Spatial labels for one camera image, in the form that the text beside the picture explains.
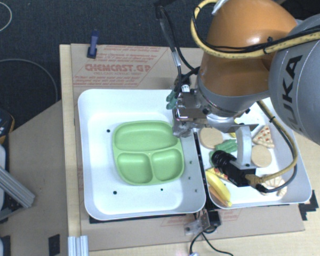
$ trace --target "black carpet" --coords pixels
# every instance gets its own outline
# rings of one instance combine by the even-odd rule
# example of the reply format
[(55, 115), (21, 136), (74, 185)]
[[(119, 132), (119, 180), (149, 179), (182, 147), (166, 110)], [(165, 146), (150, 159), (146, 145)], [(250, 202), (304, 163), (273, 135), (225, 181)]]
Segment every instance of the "black carpet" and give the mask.
[[(0, 106), (19, 127), (55, 103), (54, 79), (61, 99), (59, 45), (89, 43), (91, 31), (100, 32), (98, 44), (168, 46), (155, 16), (154, 4), (168, 11), (178, 42), (196, 47), (189, 23), (191, 11), (202, 0), (0, 0), (13, 13), (0, 32)], [(297, 19), (320, 13), (320, 0), (289, 0), (283, 6)], [(9, 20), (0, 5), (0, 28)], [(199, 15), (200, 32), (206, 34), (210, 14)]]

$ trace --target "white tray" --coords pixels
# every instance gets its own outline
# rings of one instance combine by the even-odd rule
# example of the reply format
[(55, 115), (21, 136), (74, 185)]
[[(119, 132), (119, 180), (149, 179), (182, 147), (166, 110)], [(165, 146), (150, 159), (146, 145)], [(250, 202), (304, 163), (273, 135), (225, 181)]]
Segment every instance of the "white tray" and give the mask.
[(181, 139), (185, 170), (175, 181), (134, 186), (115, 168), (114, 129), (122, 123), (161, 120), (172, 124), (166, 110), (170, 90), (90, 89), (78, 99), (84, 202), (97, 220), (194, 213), (205, 204), (205, 191), (193, 135)]
[[(270, 111), (275, 115), (275, 111), (271, 104), (270, 98), (263, 100)], [(291, 135), (293, 140), (295, 141), (295, 137), (293, 132), (289, 127), (287, 127), (278, 117), (276, 117), (280, 123), (284, 126), (286, 131)], [(262, 112), (260, 107), (255, 103), (252, 107), (250, 107), (250, 112), (248, 114), (244, 114), (241, 118), (238, 118), (237, 123), (244, 124), (259, 124), (252, 132), (252, 138), (264, 127), (264, 125), (268, 125), (271, 138), (274, 142), (275, 148), (269, 149), (271, 152), (271, 156), (273, 158), (272, 163), (266, 168), (258, 168), (256, 170), (256, 175), (263, 176), (265, 174), (271, 174), (278, 172), (281, 169), (284, 169), (292, 162), (292, 154), (289, 150), (288, 145), (280, 135), (280, 133), (276, 130), (276, 128), (269, 123), (268, 117)], [(226, 139), (234, 139), (229, 134), (223, 134), (223, 138)], [(205, 169), (211, 167), (209, 152), (211, 150), (205, 148), (201, 145), (202, 159)], [(224, 184), (227, 186), (231, 193), (231, 207), (224, 207), (218, 201), (214, 201), (213, 197), (211, 197), (212, 202), (222, 208), (222, 209), (237, 209), (240, 207), (254, 207), (254, 206), (270, 206), (270, 205), (281, 205), (281, 204), (293, 204), (293, 203), (303, 203), (310, 199), (311, 197), (311, 185), (307, 176), (307, 172), (303, 161), (300, 156), (298, 157), (298, 170), (295, 179), (287, 186), (287, 193), (283, 197), (279, 197), (277, 193), (267, 193), (266, 195), (262, 195), (257, 190), (252, 187), (236, 187), (234, 184), (224, 181)], [(237, 157), (237, 151), (232, 153), (235, 157)], [(293, 170), (285, 173), (282, 177), (285, 181), (292, 175)]]

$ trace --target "toy pizza slice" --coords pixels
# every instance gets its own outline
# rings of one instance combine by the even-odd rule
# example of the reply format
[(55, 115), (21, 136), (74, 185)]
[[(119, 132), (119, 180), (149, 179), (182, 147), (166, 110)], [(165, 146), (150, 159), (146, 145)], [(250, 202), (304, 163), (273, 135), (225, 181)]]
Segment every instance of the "toy pizza slice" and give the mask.
[(268, 125), (265, 125), (261, 131), (252, 140), (254, 143), (266, 146), (267, 148), (274, 148), (275, 145), (271, 139), (270, 129)]

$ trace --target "green plate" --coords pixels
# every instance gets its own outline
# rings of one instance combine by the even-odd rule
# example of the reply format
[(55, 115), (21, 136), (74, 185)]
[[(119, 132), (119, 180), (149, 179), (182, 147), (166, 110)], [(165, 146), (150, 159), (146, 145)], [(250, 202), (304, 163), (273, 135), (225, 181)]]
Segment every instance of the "green plate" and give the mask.
[(119, 125), (113, 133), (115, 165), (121, 178), (133, 185), (155, 185), (178, 179), (184, 170), (180, 139), (164, 121)]

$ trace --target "blue clip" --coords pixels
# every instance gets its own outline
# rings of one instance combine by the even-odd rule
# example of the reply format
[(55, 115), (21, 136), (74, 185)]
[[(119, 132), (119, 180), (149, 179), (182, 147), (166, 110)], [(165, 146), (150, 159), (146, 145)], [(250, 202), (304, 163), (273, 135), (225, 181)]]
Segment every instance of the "blue clip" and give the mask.
[(96, 59), (97, 54), (97, 41), (98, 41), (99, 32), (98, 30), (94, 29), (91, 32), (91, 40), (90, 40), (90, 47), (87, 49), (87, 57), (91, 59)]

